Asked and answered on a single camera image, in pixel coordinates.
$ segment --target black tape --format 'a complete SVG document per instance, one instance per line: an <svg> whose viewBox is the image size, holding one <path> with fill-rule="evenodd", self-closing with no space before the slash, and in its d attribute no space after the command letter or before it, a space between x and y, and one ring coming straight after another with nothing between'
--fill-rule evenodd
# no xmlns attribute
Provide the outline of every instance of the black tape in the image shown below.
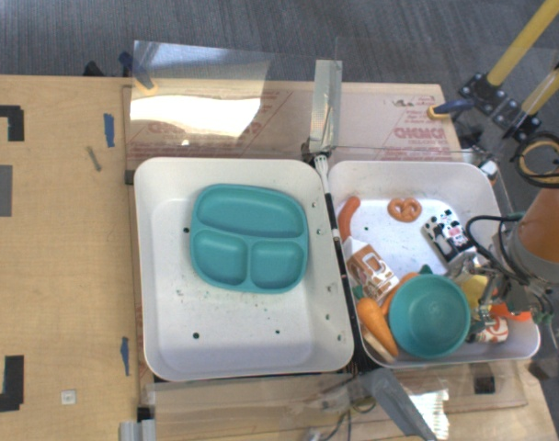
<svg viewBox="0 0 559 441"><path fill-rule="evenodd" d="M24 111L20 106L0 105L0 118L7 118L7 139L9 142L24 141Z"/></svg>
<svg viewBox="0 0 559 441"><path fill-rule="evenodd" d="M6 356L4 387L0 393L0 412L20 410L24 403L24 357Z"/></svg>

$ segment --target yellow pole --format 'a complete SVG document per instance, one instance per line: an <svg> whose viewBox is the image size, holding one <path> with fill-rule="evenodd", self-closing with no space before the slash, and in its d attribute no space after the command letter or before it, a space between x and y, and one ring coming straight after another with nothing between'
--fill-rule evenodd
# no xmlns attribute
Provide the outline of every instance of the yellow pole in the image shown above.
<svg viewBox="0 0 559 441"><path fill-rule="evenodd" d="M536 114L549 98L559 89L559 68L551 71L522 102L522 110L527 115Z"/></svg>
<svg viewBox="0 0 559 441"><path fill-rule="evenodd" d="M501 86L508 74L520 62L533 43L541 36L559 13L559 0L545 0L533 15L527 26L510 44L507 51L488 73L486 79L490 85Z"/></svg>

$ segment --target gray carpet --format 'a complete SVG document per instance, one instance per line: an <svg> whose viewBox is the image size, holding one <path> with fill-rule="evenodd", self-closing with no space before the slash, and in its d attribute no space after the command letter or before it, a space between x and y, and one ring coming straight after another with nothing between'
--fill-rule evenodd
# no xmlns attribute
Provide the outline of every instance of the gray carpet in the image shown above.
<svg viewBox="0 0 559 441"><path fill-rule="evenodd" d="M543 1L0 0L0 74L81 75L94 61L104 74L121 75L118 55L132 53L135 40L153 40L336 55L345 81L439 83L452 99L473 74L493 66ZM559 15L505 89L523 100L558 58ZM559 135L559 91L539 117L544 130ZM538 189L508 162L516 146L504 142L501 168L515 209L525 210ZM559 289L552 299L559 329ZM542 384L559 434L559 365L546 332L536 359L554 369L545 371Z"/></svg>

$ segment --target teal plate compartment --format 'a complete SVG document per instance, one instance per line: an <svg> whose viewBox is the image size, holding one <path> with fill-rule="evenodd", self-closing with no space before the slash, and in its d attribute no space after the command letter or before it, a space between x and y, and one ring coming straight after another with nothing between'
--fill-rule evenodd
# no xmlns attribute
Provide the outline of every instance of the teal plate compartment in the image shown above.
<svg viewBox="0 0 559 441"><path fill-rule="evenodd" d="M306 272L306 215L294 198L273 189L206 187L192 210L190 255L198 275L213 286L286 292Z"/></svg>

